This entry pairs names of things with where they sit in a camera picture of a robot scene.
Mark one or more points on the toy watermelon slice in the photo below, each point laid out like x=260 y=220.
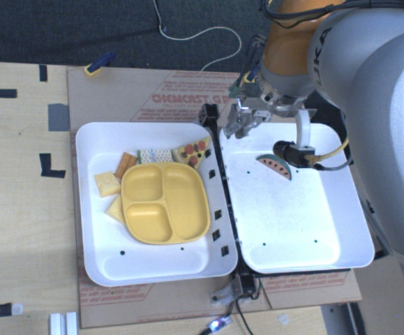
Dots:
x=275 y=164

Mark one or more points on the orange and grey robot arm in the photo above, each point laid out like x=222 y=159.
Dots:
x=362 y=82

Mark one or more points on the yellow cheese block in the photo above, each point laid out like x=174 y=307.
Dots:
x=107 y=184

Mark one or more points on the orange wafer biscuit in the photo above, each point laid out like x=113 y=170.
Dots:
x=125 y=164

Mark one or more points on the yellow divided plate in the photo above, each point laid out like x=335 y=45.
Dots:
x=166 y=204

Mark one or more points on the white plastic tray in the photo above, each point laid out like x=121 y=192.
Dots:
x=153 y=260
x=292 y=218

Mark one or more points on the green and white cracker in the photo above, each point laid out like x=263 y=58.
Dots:
x=154 y=155

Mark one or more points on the yellow cheese wedge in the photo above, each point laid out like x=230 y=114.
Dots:
x=116 y=209

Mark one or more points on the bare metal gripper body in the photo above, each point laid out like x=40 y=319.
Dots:
x=278 y=104

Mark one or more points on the toy pizza slice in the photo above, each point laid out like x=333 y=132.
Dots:
x=191 y=152

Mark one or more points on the black cylinder on white bracket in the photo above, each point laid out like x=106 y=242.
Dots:
x=294 y=152

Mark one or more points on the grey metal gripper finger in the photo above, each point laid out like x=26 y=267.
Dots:
x=232 y=126
x=257 y=117

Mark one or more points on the brown cardboard board red print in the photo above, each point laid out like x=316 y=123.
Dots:
x=118 y=93

